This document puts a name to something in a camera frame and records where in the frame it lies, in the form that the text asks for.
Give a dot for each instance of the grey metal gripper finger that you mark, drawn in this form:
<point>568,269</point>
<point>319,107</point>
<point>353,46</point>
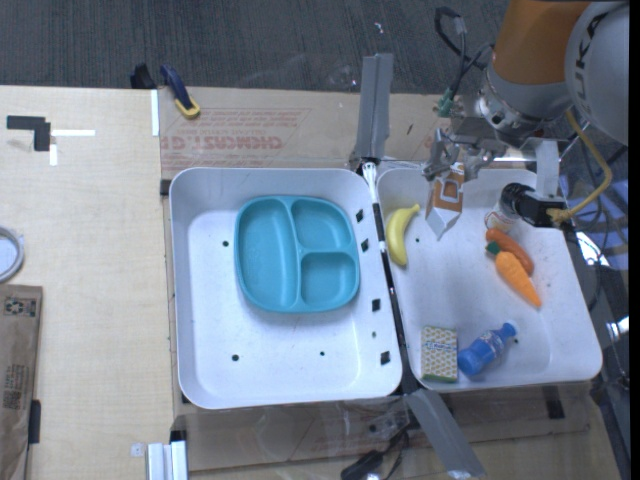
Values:
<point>475,163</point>
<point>440,158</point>

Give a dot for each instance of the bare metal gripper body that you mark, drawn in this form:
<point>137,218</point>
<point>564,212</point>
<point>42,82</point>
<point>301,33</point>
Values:
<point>482,130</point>

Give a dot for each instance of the orange and white carton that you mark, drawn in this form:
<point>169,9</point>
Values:
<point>445,203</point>

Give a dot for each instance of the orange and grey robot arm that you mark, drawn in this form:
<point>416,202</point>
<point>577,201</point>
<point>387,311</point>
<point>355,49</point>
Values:
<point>530,43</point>

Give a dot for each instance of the small white and red bottle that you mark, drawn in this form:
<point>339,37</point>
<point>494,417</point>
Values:
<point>500,219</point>

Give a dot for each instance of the yellow banana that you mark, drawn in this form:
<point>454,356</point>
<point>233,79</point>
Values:
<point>396,238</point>

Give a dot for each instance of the orange-brown sausage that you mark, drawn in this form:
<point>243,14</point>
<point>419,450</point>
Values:
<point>517,250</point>

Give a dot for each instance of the orange carrot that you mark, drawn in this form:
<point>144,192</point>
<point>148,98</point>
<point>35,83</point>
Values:
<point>515,273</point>

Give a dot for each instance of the white plastic tray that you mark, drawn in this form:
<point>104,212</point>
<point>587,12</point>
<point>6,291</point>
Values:
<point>280,358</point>
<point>460,288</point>

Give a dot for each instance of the blue plastic bottle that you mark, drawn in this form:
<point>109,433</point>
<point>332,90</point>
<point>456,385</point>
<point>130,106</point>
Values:
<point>482,353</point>

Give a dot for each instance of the blue divided plate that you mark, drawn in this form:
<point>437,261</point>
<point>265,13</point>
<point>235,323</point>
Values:
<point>270,258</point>

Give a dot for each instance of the brown cardboard board red print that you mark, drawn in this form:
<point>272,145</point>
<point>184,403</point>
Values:
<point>235,138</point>

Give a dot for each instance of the brown paper bag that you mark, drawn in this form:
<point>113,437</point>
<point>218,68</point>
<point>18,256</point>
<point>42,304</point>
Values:
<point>15,368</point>

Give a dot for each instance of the black cylinder on white bracket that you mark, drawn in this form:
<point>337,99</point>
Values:
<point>537,205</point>

